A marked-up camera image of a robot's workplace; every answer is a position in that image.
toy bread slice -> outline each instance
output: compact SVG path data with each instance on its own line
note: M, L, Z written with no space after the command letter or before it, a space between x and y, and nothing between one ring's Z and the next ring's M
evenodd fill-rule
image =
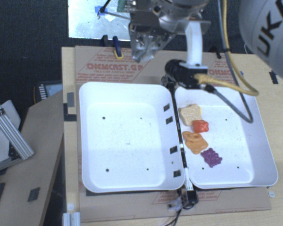
M191 126L195 120L202 120L201 107L197 104L180 109L179 115L186 126Z

gray cable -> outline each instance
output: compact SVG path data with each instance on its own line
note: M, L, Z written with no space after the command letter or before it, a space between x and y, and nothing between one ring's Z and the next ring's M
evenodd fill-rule
M221 39L222 39L222 46L223 48L225 49L226 48L226 45L225 45L225 36L224 36L224 31L223 31L223 26L222 26L222 13L221 13L221 2L220 0L217 0L218 1L218 17L219 17L219 24L220 24L220 32L221 32ZM232 68L232 64L231 64L231 61L229 60L229 57L228 57L228 54L227 54L227 51L225 51L225 58L226 58L226 61L227 61L227 64L228 64L228 67L230 69L230 72L232 74L232 77L235 81L235 84L236 85L239 85L238 81L237 81L237 78L235 76L235 73L233 71L233 68ZM253 116L251 114L251 111L250 111L250 108L244 98L244 95L242 93L239 93L240 94L240 97L242 99L242 102L246 108L246 111L249 115L249 118L247 118L245 115L242 114L242 112L240 112L229 100L227 100L223 95L221 95L218 91L217 93L214 93L215 95L217 95L219 98L221 98L224 102L228 102L227 104L242 118L244 119L246 122L248 123L252 123L254 121L253 119Z

white tray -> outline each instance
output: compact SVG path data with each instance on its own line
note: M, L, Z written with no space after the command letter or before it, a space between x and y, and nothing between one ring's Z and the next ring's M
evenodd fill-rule
M173 190L184 182L169 91L88 82L79 91L82 178L93 192Z
M238 92L228 88L217 90L246 114ZM278 173L254 97L245 95L254 117L252 124L241 119L216 95L203 90L179 87L175 98L178 109L191 104L201 106L202 118L209 123L209 131L201 134L208 148L223 158L221 164L210 168L200 154L193 154L184 145L189 177L195 186L212 189L271 186L277 182ZM182 121L180 126L182 132L193 132Z

yellow cable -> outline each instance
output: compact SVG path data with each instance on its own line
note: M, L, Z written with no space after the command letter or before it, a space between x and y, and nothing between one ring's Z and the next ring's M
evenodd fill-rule
M226 48L230 48L230 44L229 44L229 41L228 41L228 34L227 34L227 19L226 19L226 15L227 15L227 0L223 0L223 12L222 12L222 25L223 25L223 32L224 32L224 37L225 37L225 46ZM243 76L240 74L238 68L236 67L234 61L233 61L233 58L232 58L232 54L230 51L227 51L227 54L228 54L228 58L229 58L229 61L236 73L236 75L239 77L239 79L243 82L243 84L246 85L246 87L250 90L246 90L246 89L243 89L239 86L236 86L236 85L233 85L231 83L228 83L228 82L225 82L225 81L221 81L221 80L217 80L209 75L206 75L206 74L196 74L195 75L195 79L197 79L199 81L199 84L211 84L211 83L214 83L214 84L218 84L218 85L223 85L223 86L226 86L226 87L229 87L231 89L234 89L238 92L241 92L241 93L244 93L244 94L247 94L247 95L250 95L250 96L257 96L259 94L259 92L253 88L244 78Z

toy food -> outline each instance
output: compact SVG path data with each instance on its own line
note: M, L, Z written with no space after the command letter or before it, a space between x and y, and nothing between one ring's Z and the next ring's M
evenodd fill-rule
M199 133L183 132L183 138L186 139L186 146L194 153L199 154L208 147L208 143Z
M188 105L179 110L180 118L186 126L191 126L194 120L201 120L201 107L197 104Z
M207 132L208 131L208 122L204 120L195 120L193 121L194 132Z
M212 148L209 148L206 151L201 153L201 156L204 157L204 161L212 168L221 163L222 157L219 157L218 153L216 153Z

